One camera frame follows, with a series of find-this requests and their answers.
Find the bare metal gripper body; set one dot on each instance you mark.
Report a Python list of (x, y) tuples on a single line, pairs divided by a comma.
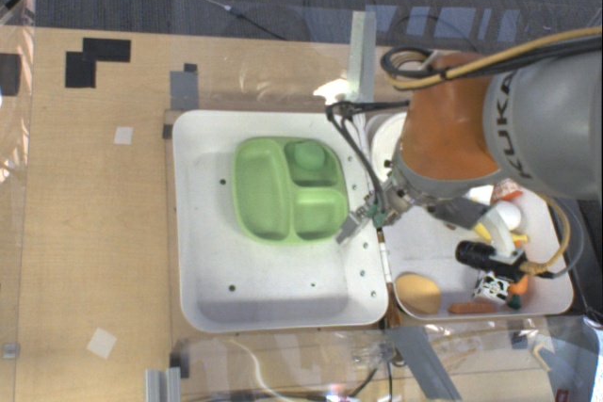
[(405, 202)]

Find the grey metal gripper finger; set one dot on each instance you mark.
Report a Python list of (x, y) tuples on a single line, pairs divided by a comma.
[(351, 229)]

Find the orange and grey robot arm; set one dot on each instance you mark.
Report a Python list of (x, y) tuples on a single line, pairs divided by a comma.
[(447, 122)]

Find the thin black and white rod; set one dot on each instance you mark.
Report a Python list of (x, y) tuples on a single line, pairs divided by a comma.
[(384, 249)]

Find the white plastic tray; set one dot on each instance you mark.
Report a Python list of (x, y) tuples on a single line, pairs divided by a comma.
[(264, 278), (424, 249)]

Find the yellow banana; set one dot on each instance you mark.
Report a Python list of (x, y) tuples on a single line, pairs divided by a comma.
[(483, 231)]

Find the green round toy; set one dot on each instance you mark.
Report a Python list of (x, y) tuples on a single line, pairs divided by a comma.
[(305, 155)]

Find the tan oval bread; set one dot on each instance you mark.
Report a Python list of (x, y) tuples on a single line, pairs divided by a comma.
[(417, 294)]

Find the green divided plate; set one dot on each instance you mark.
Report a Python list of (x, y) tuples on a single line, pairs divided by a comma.
[(259, 193)]

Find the orange and white packet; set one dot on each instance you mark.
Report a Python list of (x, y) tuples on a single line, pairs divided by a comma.
[(508, 190)]

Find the black and white carton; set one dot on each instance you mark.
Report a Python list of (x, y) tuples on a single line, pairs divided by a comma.
[(490, 288)]

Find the orange-brown sausage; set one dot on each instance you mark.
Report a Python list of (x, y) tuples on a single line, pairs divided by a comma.
[(471, 308)]

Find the orange carrot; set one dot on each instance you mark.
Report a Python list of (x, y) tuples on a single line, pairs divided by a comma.
[(519, 287)]

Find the pale wood board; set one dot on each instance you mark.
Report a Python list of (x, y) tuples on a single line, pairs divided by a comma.
[(169, 249)]

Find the black cylinder on white bracket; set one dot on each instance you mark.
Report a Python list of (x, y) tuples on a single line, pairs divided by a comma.
[(476, 253)]

